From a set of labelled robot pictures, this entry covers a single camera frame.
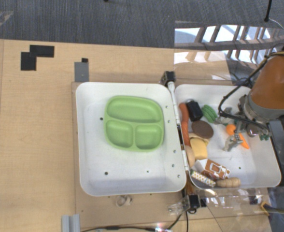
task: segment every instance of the green divided plate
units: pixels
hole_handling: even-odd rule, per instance
[[[150,99],[114,96],[105,107],[104,134],[108,143],[119,149],[155,150],[164,136],[162,110]]]

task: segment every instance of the black cable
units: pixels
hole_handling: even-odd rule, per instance
[[[250,79],[256,75],[264,66],[265,64],[267,63],[268,59],[272,56],[276,56],[276,55],[281,55],[281,56],[284,56],[284,51],[282,52],[275,52],[275,53],[271,53],[269,54],[268,56],[265,56],[265,58],[261,61],[259,67],[253,71],[249,77],[247,77],[242,83],[240,83],[235,89],[233,89],[232,91],[230,91],[226,96],[224,96],[224,98],[221,100],[221,102],[219,103],[219,106],[218,106],[218,114],[219,116],[222,116],[222,117],[228,117],[228,118],[231,118],[231,119],[236,119],[236,120],[240,120],[240,121],[243,121],[245,123],[249,123],[249,124],[254,124],[262,129],[267,129],[269,130],[269,128],[263,124],[259,124],[255,121],[252,121],[252,120],[249,120],[249,119],[246,119],[246,118],[242,118],[242,117],[239,117],[239,116],[235,116],[235,115],[230,115],[230,114],[227,114],[225,113],[223,110],[222,110],[222,105],[224,104],[224,102],[235,92],[237,91],[240,87],[242,87],[245,83],[249,82]]]
[[[170,230],[181,218],[182,214],[180,214],[177,219],[167,228]],[[136,229],[136,230],[145,230],[145,231],[153,231],[155,232],[156,229],[154,228],[143,228],[143,227],[120,227],[120,226],[107,226],[107,227],[98,227],[98,228],[93,228],[89,230],[83,230],[81,232],[89,232],[89,231],[94,231],[94,230],[122,230],[122,229]]]
[[[120,226],[108,226],[108,227],[98,227],[89,230],[83,230],[81,232],[89,232],[94,230],[122,230],[122,229],[136,229],[136,230],[144,230],[144,231],[152,231],[155,232],[154,228],[142,228],[142,227],[120,227]]]
[[[186,232],[188,232],[189,222],[188,222],[188,214],[187,214],[187,211],[185,211],[185,213],[186,213]]]
[[[241,81],[241,80],[244,80],[244,79],[245,79],[246,81],[248,81],[248,83],[244,83],[243,86],[252,88],[252,87],[253,87],[253,83],[252,83],[251,80],[247,80],[247,77],[239,78],[239,79],[236,80],[236,82]]]
[[[172,227],[180,220],[182,214],[180,214],[177,219],[167,228],[168,230],[172,229]]]

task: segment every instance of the white tray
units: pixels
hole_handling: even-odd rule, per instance
[[[163,144],[152,152],[109,145],[104,136],[104,108],[117,95],[156,101],[164,116]],[[80,183],[93,196],[176,192],[186,175],[171,95],[158,84],[83,83],[76,91]]]
[[[194,99],[200,107],[207,104],[217,111],[223,96],[234,88],[232,86],[180,85],[175,90],[175,96],[178,104],[188,99]],[[223,109],[232,107],[232,112],[237,112],[239,98],[248,94],[249,90],[249,88],[241,87],[224,103]],[[251,138],[243,133],[250,149],[247,150],[239,145],[230,152],[225,152],[222,149],[229,137],[225,126],[214,124],[211,126],[214,136],[207,145],[208,158],[229,168],[231,170],[230,177],[240,178],[241,188],[274,187],[280,183],[281,172],[270,140],[260,141],[258,136]],[[189,132],[192,132],[191,123],[188,127]],[[194,181],[194,184],[199,188],[207,188],[199,181]]]

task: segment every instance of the orange toy item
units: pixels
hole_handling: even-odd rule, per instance
[[[212,180],[228,179],[230,170],[210,159],[196,160],[194,167]]]
[[[189,113],[185,103],[181,103],[179,108],[182,112],[182,122],[181,128],[183,133],[184,144],[190,146],[190,140],[188,135],[188,120],[189,120]]]
[[[230,136],[232,136],[232,135],[234,134],[235,129],[236,129],[236,126],[233,125],[233,124],[229,124],[229,125],[226,126],[226,131],[227,131],[227,133],[228,133]],[[244,148],[249,149],[249,145],[248,145],[248,143],[245,141],[243,135],[242,135],[241,133],[239,133],[239,136],[240,136],[240,139],[243,141],[243,143],[241,143],[241,145],[242,145]]]

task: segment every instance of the toy sausage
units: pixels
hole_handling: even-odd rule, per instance
[[[232,177],[225,180],[217,180],[216,185],[221,188],[236,188],[241,185],[241,180],[237,177]]]
[[[189,113],[185,103],[181,103],[179,108],[182,112],[182,122],[181,128],[183,133],[184,145],[190,146],[189,136],[188,136],[188,120],[189,120]]]

